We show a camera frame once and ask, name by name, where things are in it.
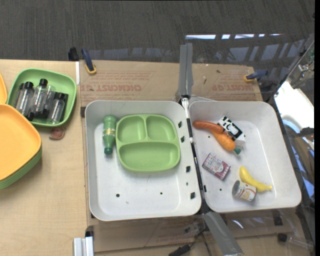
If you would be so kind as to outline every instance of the green bottle cap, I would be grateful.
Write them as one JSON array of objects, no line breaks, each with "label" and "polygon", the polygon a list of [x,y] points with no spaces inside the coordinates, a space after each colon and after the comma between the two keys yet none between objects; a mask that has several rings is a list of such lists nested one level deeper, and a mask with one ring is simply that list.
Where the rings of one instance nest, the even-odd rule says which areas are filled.
[{"label": "green bottle cap", "polygon": [[238,147],[236,147],[236,148],[234,149],[234,152],[236,152],[236,154],[237,154],[237,155],[239,155],[239,154],[240,154],[240,152],[241,152],[241,149],[240,149],[240,148],[238,148]]},{"label": "green bottle cap", "polygon": [[105,147],[104,148],[104,153],[106,155],[112,155],[112,148],[111,147]]}]

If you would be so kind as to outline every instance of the orange plate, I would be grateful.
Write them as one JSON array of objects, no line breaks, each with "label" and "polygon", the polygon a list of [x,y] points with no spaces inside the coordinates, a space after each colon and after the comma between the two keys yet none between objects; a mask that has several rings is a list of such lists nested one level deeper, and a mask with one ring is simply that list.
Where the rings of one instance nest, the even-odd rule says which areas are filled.
[{"label": "orange plate", "polygon": [[14,107],[0,104],[0,181],[30,161],[40,146],[34,126]]},{"label": "orange plate", "polygon": [[2,78],[2,75],[0,73],[0,104],[5,104],[8,98],[6,85],[4,82],[4,79]]}]

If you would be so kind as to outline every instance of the white plastic tray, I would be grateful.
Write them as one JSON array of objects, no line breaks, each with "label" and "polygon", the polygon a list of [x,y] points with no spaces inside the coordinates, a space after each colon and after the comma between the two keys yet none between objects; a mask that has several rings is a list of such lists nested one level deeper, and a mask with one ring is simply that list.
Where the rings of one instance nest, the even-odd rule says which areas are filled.
[{"label": "white plastic tray", "polygon": [[[104,154],[104,116],[113,115],[119,120],[134,114],[164,115],[174,123],[181,153],[174,168],[134,172],[122,167],[115,148],[112,155]],[[178,103],[97,100],[86,107],[85,125],[89,206],[97,219],[120,221],[191,216],[200,209],[201,196],[185,111]]]},{"label": "white plastic tray", "polygon": [[[193,128],[193,138],[205,200],[215,212],[241,212],[261,209],[295,207],[301,201],[301,191],[274,109],[265,102],[196,101],[190,104],[192,122],[217,123],[227,116],[245,134],[246,143],[239,155],[224,150],[209,130]],[[223,180],[202,167],[208,153],[228,163],[231,168]],[[273,189],[257,193],[253,201],[232,196],[232,187],[240,179],[244,166],[258,181]]]}]

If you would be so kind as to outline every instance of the bottle label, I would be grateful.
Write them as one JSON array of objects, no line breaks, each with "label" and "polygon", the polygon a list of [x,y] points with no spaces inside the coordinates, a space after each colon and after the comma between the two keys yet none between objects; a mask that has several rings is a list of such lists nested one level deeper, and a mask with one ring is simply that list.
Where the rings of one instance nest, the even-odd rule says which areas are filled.
[{"label": "bottle label", "polygon": [[102,135],[103,136],[111,135],[113,137],[116,137],[116,130],[113,128],[103,129]]}]

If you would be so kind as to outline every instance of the small pink box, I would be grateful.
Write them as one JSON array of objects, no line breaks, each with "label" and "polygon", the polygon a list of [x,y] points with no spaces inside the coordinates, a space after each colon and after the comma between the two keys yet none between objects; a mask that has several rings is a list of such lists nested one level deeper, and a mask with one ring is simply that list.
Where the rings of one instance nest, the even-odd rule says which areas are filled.
[{"label": "small pink box", "polygon": [[230,165],[221,159],[217,158],[214,154],[209,153],[205,161],[202,164],[202,167],[209,171],[210,173],[217,176],[220,180],[223,180],[227,175]]}]

